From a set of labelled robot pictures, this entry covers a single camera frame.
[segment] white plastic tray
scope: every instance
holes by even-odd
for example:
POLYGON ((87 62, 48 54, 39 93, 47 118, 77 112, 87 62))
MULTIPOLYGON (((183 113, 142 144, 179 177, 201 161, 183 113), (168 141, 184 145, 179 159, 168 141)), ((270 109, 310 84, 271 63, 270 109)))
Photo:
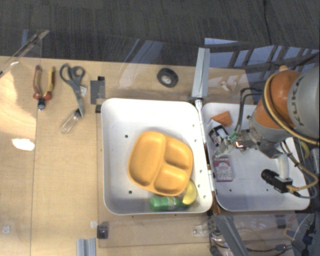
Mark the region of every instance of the white plastic tray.
POLYGON ((154 194, 133 184, 127 175, 132 147, 138 136, 146 131, 177 138, 193 152, 190 178, 197 186, 198 195, 189 209, 173 213, 203 213, 211 207, 213 198, 199 115, 193 105, 179 101, 111 98, 102 104, 101 121, 103 195, 109 211, 118 215, 155 213, 149 207, 149 199, 154 194))
MULTIPOLYGON (((242 129, 247 129, 249 124, 246 116, 252 115, 255 105, 246 105, 243 113, 242 129)), ((209 120, 224 112, 229 111, 232 125, 227 127, 228 133, 235 128, 238 119, 239 105, 226 103, 207 103, 203 106, 202 115, 204 128, 207 134, 207 144, 210 155, 210 164, 213 167, 212 157, 216 146, 208 137, 209 120)), ((293 155, 298 159, 297 151, 292 138, 286 140, 293 155)), ((278 161, 269 159, 258 150, 250 149, 246 154, 234 149, 229 154, 230 164, 233 171, 233 181, 215 182, 216 197, 221 207, 232 212, 249 211, 290 211, 304 210, 310 200, 298 198, 290 193, 279 193, 261 178, 264 169, 278 171, 278 161)), ((289 161, 290 177, 293 185, 300 187, 306 184, 303 174, 289 161)), ((303 196, 308 196, 308 191, 301 190, 303 196)))

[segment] green soda bottle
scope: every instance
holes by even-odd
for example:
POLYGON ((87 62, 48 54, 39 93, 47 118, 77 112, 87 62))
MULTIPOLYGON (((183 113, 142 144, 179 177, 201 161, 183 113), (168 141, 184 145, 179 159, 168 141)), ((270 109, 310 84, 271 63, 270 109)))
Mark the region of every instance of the green soda bottle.
POLYGON ((158 196, 154 195, 149 200, 150 209, 155 212, 167 212, 174 211, 177 209, 187 209, 189 205, 182 202, 176 196, 158 196))

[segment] orange plastic dish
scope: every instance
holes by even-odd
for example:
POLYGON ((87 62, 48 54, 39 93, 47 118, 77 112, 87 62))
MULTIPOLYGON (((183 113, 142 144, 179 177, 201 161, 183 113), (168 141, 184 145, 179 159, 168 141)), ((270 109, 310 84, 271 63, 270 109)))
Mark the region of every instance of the orange plastic dish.
POLYGON ((194 164, 191 149, 169 135, 146 131, 136 140, 127 173, 137 186, 162 196, 181 194, 194 164))

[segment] wooden table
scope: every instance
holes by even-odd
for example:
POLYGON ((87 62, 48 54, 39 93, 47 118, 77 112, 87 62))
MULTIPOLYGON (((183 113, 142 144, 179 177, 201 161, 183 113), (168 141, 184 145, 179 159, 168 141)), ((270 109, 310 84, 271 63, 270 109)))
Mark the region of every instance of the wooden table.
MULTIPOLYGON (((1 57, 3 63, 7 57, 1 57)), ((122 64, 111 62, 76 61, 61 59, 25 58, 0 79, 0 226, 10 226, 9 233, 0 233, 2 256, 71 256, 76 255, 77 239, 96 236, 98 221, 99 147, 97 146, 97 114, 90 104, 90 88, 83 99, 84 118, 67 135, 60 126, 77 109, 71 87, 59 76, 61 65, 84 67, 82 83, 90 87, 91 80, 104 76, 108 91, 115 90, 121 97, 153 98, 153 93, 128 93, 131 87, 153 91, 186 100, 193 84, 194 67, 175 66, 179 83, 172 89, 159 84, 156 75, 163 66, 122 64), (41 86, 47 86, 48 71, 55 67, 56 83, 52 100, 44 111, 38 111, 33 96, 35 66, 42 67, 41 86), (13 139, 28 139, 34 150, 14 147, 13 139)), ((232 70, 210 70, 209 78, 228 77, 232 70)), ((223 99, 228 94, 213 88, 223 99)), ((229 100, 238 102, 237 88, 229 100)), ((210 255, 209 243, 109 247, 96 243, 97 255, 210 255)))

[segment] pliers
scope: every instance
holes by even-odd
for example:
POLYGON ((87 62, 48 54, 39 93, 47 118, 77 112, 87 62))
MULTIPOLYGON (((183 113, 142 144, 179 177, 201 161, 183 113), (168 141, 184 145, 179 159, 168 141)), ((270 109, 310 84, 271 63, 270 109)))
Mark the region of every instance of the pliers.
POLYGON ((52 67, 49 70, 49 75, 48 75, 48 87, 42 96, 41 89, 40 89, 40 76, 41 76, 41 67, 37 65, 35 67, 35 72, 34 72, 34 78, 33 78, 33 98, 38 100, 38 109, 40 111, 44 110, 46 101, 49 101, 52 99, 52 91, 54 90, 54 85, 55 85, 55 72, 56 69, 52 67))

